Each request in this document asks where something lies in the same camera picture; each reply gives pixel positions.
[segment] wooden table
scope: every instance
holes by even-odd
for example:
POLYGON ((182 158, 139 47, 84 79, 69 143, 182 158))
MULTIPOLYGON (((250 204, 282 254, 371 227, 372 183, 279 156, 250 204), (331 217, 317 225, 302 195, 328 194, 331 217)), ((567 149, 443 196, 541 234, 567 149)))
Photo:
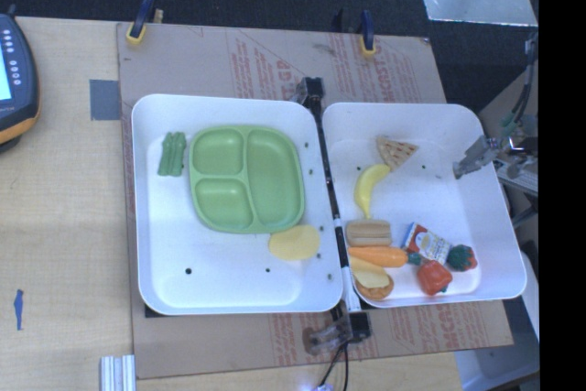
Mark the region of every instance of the wooden table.
MULTIPOLYGON (((118 80, 116 24, 17 21, 37 61, 42 109, 0 154, 0 390, 96 391, 100 358, 133 353, 121 126, 90 115, 90 81, 118 80)), ((311 390, 326 368, 140 380, 136 389, 311 390)), ((336 389, 343 371, 340 363, 331 373, 336 389)), ((453 353, 350 363, 350 390, 459 388, 453 353)))

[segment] cardboard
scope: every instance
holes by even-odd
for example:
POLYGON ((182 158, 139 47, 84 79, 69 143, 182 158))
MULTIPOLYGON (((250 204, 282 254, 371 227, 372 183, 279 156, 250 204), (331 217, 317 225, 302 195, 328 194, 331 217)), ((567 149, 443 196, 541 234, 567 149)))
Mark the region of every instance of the cardboard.
MULTIPOLYGON (((357 35, 225 27, 148 25, 141 44, 117 25, 125 155, 127 231, 136 375, 139 379, 298 364, 311 355, 303 333, 331 324, 329 312, 161 317, 137 286, 130 114, 144 95, 163 92, 289 100, 303 77, 321 77, 324 107, 336 102, 445 103, 424 38, 376 37, 362 55, 357 35)), ((502 301, 368 310, 373 335, 351 360, 509 345, 502 301)))

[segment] toy banana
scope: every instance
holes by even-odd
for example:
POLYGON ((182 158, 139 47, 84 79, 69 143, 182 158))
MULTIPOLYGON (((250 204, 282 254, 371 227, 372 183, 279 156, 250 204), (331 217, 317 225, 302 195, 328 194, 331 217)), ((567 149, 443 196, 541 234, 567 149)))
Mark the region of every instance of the toy banana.
POLYGON ((367 219, 371 218, 370 200, 373 188, 381 179, 383 179, 391 168, 383 163, 377 163, 366 168, 358 177, 356 186, 354 186, 354 201, 358 204, 367 219))

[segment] pizza slice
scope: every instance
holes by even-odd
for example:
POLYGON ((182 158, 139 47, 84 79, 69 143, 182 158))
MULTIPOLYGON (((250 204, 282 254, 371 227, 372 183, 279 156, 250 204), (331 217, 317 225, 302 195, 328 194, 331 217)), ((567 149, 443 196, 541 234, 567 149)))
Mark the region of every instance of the pizza slice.
POLYGON ((397 142, 385 136, 376 138, 376 147, 381 158, 391 168, 391 171, 403 165, 419 148, 414 144, 397 142))

